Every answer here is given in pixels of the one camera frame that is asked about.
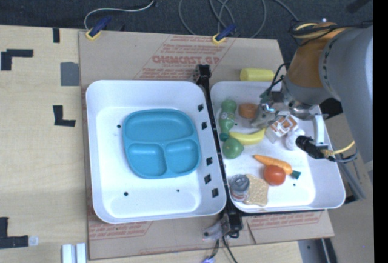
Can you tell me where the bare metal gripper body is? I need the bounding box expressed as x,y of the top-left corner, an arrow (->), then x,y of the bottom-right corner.
259,91 -> 319,121

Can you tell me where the orange toy fruit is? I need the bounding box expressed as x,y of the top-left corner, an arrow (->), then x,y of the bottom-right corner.
238,103 -> 259,119

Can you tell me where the white and orange carton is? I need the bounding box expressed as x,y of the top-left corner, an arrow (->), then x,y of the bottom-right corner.
265,115 -> 299,144

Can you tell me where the yellow banana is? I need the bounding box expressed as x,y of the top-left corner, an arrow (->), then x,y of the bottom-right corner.
229,127 -> 267,146

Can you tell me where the green bottle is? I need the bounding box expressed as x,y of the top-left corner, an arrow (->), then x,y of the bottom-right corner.
218,99 -> 238,141

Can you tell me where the green toy pepper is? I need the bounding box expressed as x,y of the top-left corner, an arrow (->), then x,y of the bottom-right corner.
222,137 -> 245,160

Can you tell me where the orange carrot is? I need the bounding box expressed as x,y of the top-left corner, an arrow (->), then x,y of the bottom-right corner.
253,154 -> 302,180

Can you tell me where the yellow cylinder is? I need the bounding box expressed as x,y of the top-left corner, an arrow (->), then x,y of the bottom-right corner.
239,68 -> 276,82

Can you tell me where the red tomato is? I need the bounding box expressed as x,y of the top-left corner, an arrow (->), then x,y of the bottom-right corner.
263,164 -> 287,187

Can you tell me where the small grey can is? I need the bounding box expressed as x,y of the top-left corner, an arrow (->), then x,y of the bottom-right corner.
229,174 -> 250,202

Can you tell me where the beige bread slice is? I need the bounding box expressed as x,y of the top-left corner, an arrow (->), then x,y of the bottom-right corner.
243,173 -> 270,207

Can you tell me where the white plastic tray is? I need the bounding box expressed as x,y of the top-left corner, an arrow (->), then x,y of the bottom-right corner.
85,79 -> 227,224
209,81 -> 346,213

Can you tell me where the blue divided plate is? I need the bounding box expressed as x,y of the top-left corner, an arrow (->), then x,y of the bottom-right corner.
122,108 -> 201,179

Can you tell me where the brown cardboard board, red print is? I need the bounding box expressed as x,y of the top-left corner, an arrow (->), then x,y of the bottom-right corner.
78,30 -> 335,260

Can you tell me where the black cylinder on white bracket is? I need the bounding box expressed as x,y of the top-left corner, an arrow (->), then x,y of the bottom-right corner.
295,113 -> 330,160

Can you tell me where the black block with thin wires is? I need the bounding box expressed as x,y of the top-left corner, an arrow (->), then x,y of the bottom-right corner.
195,64 -> 212,85
227,210 -> 244,233

